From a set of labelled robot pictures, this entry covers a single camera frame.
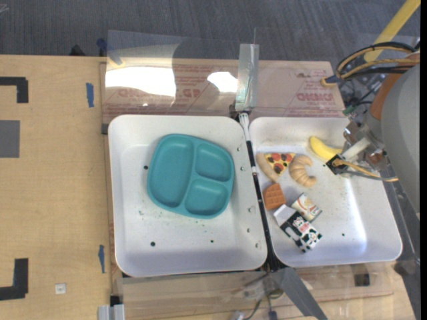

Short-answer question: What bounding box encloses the brown cardboard board red print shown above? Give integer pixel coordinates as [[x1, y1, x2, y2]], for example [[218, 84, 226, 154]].
[[99, 57, 406, 301]]

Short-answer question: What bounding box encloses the yellow banana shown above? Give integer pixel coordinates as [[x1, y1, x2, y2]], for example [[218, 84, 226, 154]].
[[308, 135, 344, 161]]

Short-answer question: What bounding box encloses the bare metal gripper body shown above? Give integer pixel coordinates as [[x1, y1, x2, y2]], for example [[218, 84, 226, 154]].
[[344, 121, 388, 172]]

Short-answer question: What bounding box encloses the pizza slice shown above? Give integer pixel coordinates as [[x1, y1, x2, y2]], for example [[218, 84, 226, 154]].
[[256, 152, 297, 183]]

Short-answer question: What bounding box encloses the tan croissant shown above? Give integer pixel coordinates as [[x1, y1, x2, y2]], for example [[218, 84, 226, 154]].
[[288, 154, 318, 189]]

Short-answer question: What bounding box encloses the cow print milk carton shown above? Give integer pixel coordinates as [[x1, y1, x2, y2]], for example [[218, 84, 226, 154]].
[[273, 204, 324, 254]]

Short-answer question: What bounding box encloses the brown waffle biscuit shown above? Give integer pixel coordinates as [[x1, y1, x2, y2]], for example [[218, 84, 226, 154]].
[[262, 183, 287, 211]]

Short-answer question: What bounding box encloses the white plastic tray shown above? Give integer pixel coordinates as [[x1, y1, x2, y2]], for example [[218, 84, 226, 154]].
[[248, 116, 404, 269], [107, 114, 269, 279]]

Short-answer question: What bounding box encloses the small white and orange carton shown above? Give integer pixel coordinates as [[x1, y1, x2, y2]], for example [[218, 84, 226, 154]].
[[290, 193, 324, 223]]

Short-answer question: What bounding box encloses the teal divided plate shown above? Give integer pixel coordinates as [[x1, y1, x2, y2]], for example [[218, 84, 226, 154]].
[[146, 133, 236, 220]]

